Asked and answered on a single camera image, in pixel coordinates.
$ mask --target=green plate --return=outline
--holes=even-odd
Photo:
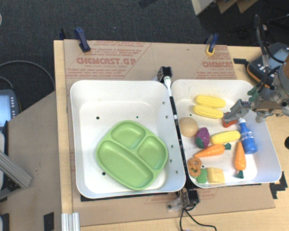
[[[102,169],[133,190],[150,186],[167,158],[165,143],[144,126],[129,120],[114,125],[96,149]]]

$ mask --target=toy donut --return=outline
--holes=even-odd
[[[200,168],[202,166],[202,163],[198,157],[192,157],[187,161],[187,165],[196,165]]]
[[[188,172],[192,177],[198,177],[201,173],[201,168],[196,165],[188,165]]]

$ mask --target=dark floor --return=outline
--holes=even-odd
[[[282,17],[267,24],[267,40],[289,45],[289,0],[260,0],[244,13],[234,5],[224,14],[213,3],[198,16],[191,0],[157,0],[147,6],[142,1],[0,0],[0,64],[31,61],[54,76],[53,41],[61,28],[74,39],[78,26],[87,39],[202,44],[218,33],[219,44],[256,46],[256,14],[263,21]],[[23,110],[53,90],[49,77],[30,64],[4,66],[0,76],[13,83]],[[6,88],[0,80],[0,89]]]

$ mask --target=blue bottle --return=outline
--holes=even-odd
[[[238,123],[241,127],[241,131],[240,131],[241,141],[242,141],[245,154],[255,153],[258,149],[255,144],[255,140],[254,140],[254,136],[252,132],[246,126],[246,121],[240,118]]]

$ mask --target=orange carrot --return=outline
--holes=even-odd
[[[236,167],[236,170],[239,171],[236,177],[241,178],[241,179],[244,178],[243,170],[246,169],[246,159],[245,159],[245,153],[244,153],[243,145],[241,141],[237,143],[237,147],[236,147],[235,167]]]
[[[224,151],[225,151],[224,145],[214,144],[196,153],[194,157],[216,156],[223,154]]]

